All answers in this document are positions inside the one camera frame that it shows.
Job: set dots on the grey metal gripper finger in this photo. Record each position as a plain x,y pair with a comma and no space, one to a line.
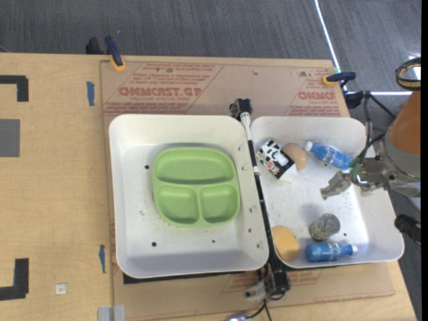
341,176
331,190

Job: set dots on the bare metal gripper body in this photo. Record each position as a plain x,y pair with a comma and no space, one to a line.
374,172

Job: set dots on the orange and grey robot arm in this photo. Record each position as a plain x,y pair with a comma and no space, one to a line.
406,129

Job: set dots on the blue plastic bottle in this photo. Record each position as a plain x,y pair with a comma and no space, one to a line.
331,156
324,251

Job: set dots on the white plastic tray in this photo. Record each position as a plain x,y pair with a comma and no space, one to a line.
140,212
294,199

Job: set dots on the green small can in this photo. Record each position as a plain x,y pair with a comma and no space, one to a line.
322,227

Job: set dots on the beige bread roll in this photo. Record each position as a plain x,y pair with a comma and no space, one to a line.
297,154

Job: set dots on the black and white cow carton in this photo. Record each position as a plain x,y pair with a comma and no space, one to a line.
272,159

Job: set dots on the yellow round bread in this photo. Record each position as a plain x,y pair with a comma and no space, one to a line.
286,243

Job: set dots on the thin black and white rod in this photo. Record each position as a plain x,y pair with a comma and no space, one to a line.
259,186

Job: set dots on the green divided plate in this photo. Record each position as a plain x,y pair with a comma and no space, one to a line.
195,186

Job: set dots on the brown cardboard board red print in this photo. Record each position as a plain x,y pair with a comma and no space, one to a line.
207,85

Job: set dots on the black cylinder on white bracket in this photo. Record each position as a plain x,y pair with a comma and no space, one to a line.
407,225

